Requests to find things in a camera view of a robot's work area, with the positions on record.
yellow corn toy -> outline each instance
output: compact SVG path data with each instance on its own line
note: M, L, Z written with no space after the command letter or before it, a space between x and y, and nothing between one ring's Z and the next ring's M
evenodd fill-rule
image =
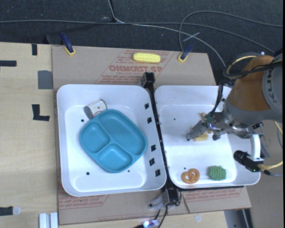
M133 54L133 60L143 63L159 63L161 56L155 53L136 52Z

green toy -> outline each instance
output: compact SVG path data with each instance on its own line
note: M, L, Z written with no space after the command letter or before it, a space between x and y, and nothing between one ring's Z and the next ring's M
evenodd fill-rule
M212 180L221 181L226 179L226 170L221 166L210 166L208 167L208 176Z

dark floor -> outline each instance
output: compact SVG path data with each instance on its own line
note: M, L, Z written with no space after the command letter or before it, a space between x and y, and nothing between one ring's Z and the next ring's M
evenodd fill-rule
M0 41L60 44L59 33L63 31L77 46L181 51L177 31L183 18L195 13L185 21L194 25L183 25L182 32L197 34L197 38L182 42L183 48L193 44L193 52L208 53L217 82L223 78L223 62L246 52L272 55L283 47L283 28L271 26L283 24L283 0L111 0L111 5L114 14L108 0L0 0L0 21L115 22L0 23ZM187 37L182 34L181 40Z

pretzel toy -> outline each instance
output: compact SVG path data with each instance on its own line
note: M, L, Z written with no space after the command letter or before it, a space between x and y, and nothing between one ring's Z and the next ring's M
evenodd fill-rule
M181 175L181 179L183 182L187 184L194 184L196 183L200 178L200 172L197 169L190 169L188 171L185 171Z

black cable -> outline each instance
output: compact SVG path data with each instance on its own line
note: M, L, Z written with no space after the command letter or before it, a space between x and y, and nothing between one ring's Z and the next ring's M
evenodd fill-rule
M161 220L161 222L160 222L160 225L159 225L157 228L160 228L160 227L161 227L161 225L162 225L162 223L163 223L163 220L164 220L164 219L165 219L165 217L167 216L167 213L168 213L168 205L166 205L166 211L165 211L165 214L163 215L162 220Z
M271 173L267 170L263 171L264 174L268 175L268 176L272 176L272 177L283 177L283 173L279 173L279 174L274 174L274 173Z
M219 29L219 28L216 28L216 27L212 27L212 26L206 26L206 25L201 25L201 24L193 24L193 23L179 23L179 22L130 22L130 23L125 23L125 22L122 22L120 20L118 20L115 15L114 15L114 11L113 11L113 8L111 7L111 10L112 10L112 14L113 14L113 18L115 19L115 21L117 21L118 23L103 23L103 22L89 22L89 21L73 21L73 20L53 20L53 19L31 19L31 20L7 20L7 21L0 21L0 24L4 24L4 23L24 23L24 22L52 22L52 23L75 23L75 24L88 24L88 25L135 25L135 26L147 26L147 27L153 27L153 28L158 28L158 29L168 29L168 30L171 30L171 31L175 31L175 32L178 32L179 33L179 40L180 40L180 47L181 47L181 50L183 51L183 48L182 48L182 42L181 42L181 38L180 38L180 34L185 34L185 35L188 35L188 36L191 36L185 32L182 32L180 30L175 30L175 29L172 29L172 28L169 28L169 27L162 27L162 26L156 26L156 25L180 25L180 27L182 25L190 25L190 26L200 26L200 27L204 27L204 28L209 28L209 29L214 29L214 30L217 30L217 31L221 31L221 32L224 32L224 33L227 33L227 34L231 34L233 36L236 36L236 37L239 37L241 39L244 39L246 41L249 41L263 49L266 49L268 50L269 52L272 52L274 53L273 50L261 45L260 43L256 42L256 41L253 41L247 37L244 37L244 36L241 36L239 34L236 34L236 33L232 33L230 31L227 31L227 30L223 30L223 29ZM235 16L235 15L231 15L231 14L226 14L226 13L222 13L222 12L217 12L217 11L197 11L197 12L194 12L194 13L191 13L190 15L193 15L193 14L197 14L197 13L203 13L203 12L211 12L211 13L217 13L217 14L224 14L224 15L229 15L229 16L232 16L232 17L235 17L235 18L238 18L238 19L243 19L243 20L247 20L247 21L250 21L250 22L254 22L256 24L261 24L261 25L266 25L266 26L272 26L272 27L278 27L278 28L283 28L283 26L281 25L273 25L273 24L268 24L268 23L263 23L263 22L259 22L259 21L255 21L255 20L251 20L251 19L246 19L246 18L243 18L243 17L240 17L240 16ZM203 44L205 44L206 46L208 46L209 48L211 48L216 54L217 56L219 57L219 59L221 60L222 64L224 67L226 67L223 59L221 58L221 56L218 54L218 52L211 46L209 45L208 43L206 43L205 41L201 40L200 38L198 37L194 37L192 36L193 38L195 38L196 40L202 42Z
M226 80L226 79L223 79L222 81L219 82L217 99L216 99L216 102L215 102L215 105L214 105L213 109L209 112L210 117L213 116L213 114L215 113L216 108L218 107L218 105L219 105L219 103L220 103L220 101L222 99L224 85L232 86L232 83L230 81Z
M154 219L157 219L157 218L158 218L158 216L159 216L160 212L161 212L161 209L157 212L157 214L156 214L156 216L155 216L155 218L154 218Z
M281 61L276 62L276 63L266 64L266 65L258 65L249 71L242 71L242 72L237 73L237 74L230 74L230 73L227 73L227 70L224 70L223 75L227 78L230 78L230 79L239 79L239 78L243 78L243 77L247 76L248 74L273 69L275 67L280 67L282 65L283 65L283 62L281 62Z
M229 60L229 62L227 63L227 66L224 68L223 70L223 76L226 78L230 78L232 79L233 77L236 78L238 76L241 76L240 74L231 74L230 70L231 68L238 62L245 60L245 59L250 59L250 58L254 58L257 56L260 56L260 53L255 53L255 52L248 52L248 53L243 53L240 54L238 56L236 56L235 58L232 58L231 60Z
M182 200L182 194L180 192L180 197L179 197L180 201L178 203L175 204L175 206L179 206L181 204L181 200Z
M253 22L253 23L256 23L256 24L260 24L260 25L283 28L283 26L281 26L281 25L272 25L272 24L268 24L268 23L263 23L263 22L252 20L252 19L246 19L246 18L237 16L237 15L228 14L228 13L224 13L224 12L219 12L219 11L211 11L211 10L196 11L196 12L190 13L187 16L185 16L184 19L180 23L180 27L179 27L179 43L180 43L180 48L181 48L182 52L184 52L184 48L183 48L182 42L181 42L181 28L185 24L185 21L186 21L187 18L189 18L192 15L199 14L199 13L215 13L215 14L227 15L227 16L230 16L230 17L233 17L233 18L246 20L246 21Z

